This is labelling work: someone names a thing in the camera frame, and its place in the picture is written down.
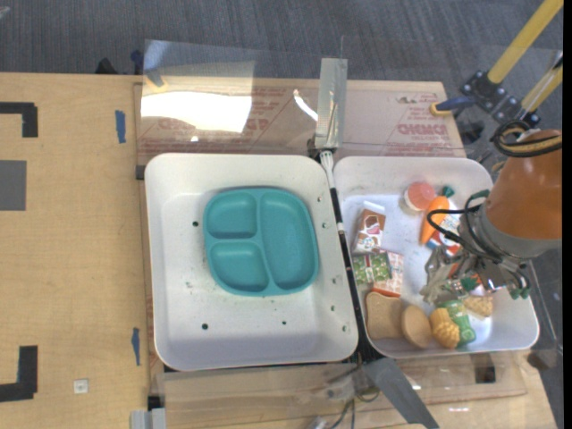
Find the teal divided plate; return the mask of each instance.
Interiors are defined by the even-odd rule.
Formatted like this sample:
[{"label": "teal divided plate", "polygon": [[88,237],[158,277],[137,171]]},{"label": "teal divided plate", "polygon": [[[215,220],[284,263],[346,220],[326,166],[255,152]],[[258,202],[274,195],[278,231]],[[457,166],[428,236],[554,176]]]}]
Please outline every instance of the teal divided plate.
[{"label": "teal divided plate", "polygon": [[221,192],[203,217],[213,278],[233,294],[291,294],[318,272],[315,231],[306,205],[282,189]]}]

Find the yellow tube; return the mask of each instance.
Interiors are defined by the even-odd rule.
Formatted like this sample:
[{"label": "yellow tube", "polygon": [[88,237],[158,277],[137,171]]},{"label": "yellow tube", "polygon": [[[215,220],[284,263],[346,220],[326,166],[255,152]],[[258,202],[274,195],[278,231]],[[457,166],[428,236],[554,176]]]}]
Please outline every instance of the yellow tube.
[{"label": "yellow tube", "polygon": [[542,2],[525,27],[520,30],[504,54],[487,73],[490,82],[502,83],[520,57],[534,43],[563,5],[564,0],[544,0]]},{"label": "yellow tube", "polygon": [[527,112],[533,112],[546,100],[552,91],[562,82],[564,66],[547,71],[544,76],[534,85],[526,97],[522,99],[522,108]]}]

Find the wooden table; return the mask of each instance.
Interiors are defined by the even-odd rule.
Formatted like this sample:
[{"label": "wooden table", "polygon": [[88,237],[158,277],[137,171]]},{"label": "wooden table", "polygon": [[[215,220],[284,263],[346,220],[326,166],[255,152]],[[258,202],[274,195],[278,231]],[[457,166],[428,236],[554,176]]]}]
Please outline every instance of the wooden table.
[{"label": "wooden table", "polygon": [[[19,389],[9,386],[31,370],[25,362],[19,370],[20,347],[38,352],[33,398],[0,401],[0,427],[120,428],[131,411],[147,409],[142,181],[135,178],[140,82],[0,73],[0,102],[38,107],[36,138],[22,136],[18,114],[0,114],[0,161],[25,161],[26,173],[24,209],[0,209],[0,396]],[[555,427],[538,372],[522,358],[516,364],[526,393],[435,404],[433,416],[443,427]],[[470,411],[451,419],[454,408]],[[386,408],[359,414],[357,427],[382,421],[405,424]]]}]

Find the dark floor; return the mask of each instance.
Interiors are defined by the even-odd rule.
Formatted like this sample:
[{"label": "dark floor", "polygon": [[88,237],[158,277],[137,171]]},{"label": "dark floor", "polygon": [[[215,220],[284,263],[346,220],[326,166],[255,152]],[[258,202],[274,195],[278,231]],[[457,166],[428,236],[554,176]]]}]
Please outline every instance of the dark floor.
[{"label": "dark floor", "polygon": [[[118,72],[133,73],[130,53],[146,39],[336,55],[344,38],[351,78],[438,80],[455,97],[474,72],[494,65],[543,1],[0,0],[0,71],[92,73],[106,57]],[[562,49],[560,11],[503,85],[524,97]],[[538,113],[539,127],[562,128],[561,86]],[[473,109],[458,121],[475,120],[486,124],[484,134],[497,125]],[[484,144],[477,141],[469,156]],[[535,363],[564,427],[561,263],[561,250],[534,261],[552,326],[543,327]]]}]

